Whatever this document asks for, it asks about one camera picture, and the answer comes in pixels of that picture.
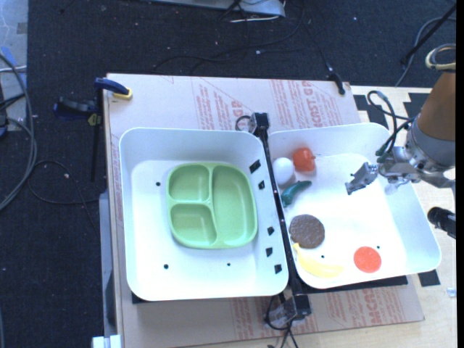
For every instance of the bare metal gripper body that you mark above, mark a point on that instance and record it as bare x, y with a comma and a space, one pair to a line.
406, 165

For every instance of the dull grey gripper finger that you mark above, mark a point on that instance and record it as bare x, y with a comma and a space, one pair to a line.
362, 178

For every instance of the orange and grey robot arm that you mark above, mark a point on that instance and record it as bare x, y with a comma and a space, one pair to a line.
436, 114

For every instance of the white plastic tray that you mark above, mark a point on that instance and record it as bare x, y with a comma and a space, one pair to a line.
366, 216
152, 259

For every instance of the teal green toy pepper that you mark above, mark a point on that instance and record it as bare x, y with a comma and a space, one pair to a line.
291, 192

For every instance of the brown round patty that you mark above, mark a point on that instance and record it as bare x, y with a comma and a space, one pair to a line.
306, 231

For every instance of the white egg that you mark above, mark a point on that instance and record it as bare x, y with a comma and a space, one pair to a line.
283, 170

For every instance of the orange round slice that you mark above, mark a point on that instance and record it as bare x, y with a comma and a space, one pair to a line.
367, 259

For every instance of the thin black rod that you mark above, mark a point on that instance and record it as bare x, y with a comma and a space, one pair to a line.
279, 201

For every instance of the yellow banana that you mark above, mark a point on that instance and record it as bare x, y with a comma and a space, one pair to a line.
319, 267

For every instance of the green divided plate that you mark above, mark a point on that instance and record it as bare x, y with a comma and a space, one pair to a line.
232, 201

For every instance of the brown cardboard board, red print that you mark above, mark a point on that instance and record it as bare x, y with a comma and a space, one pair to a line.
203, 100

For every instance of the black cylinder on white bracket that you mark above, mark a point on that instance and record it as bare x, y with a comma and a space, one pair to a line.
441, 219

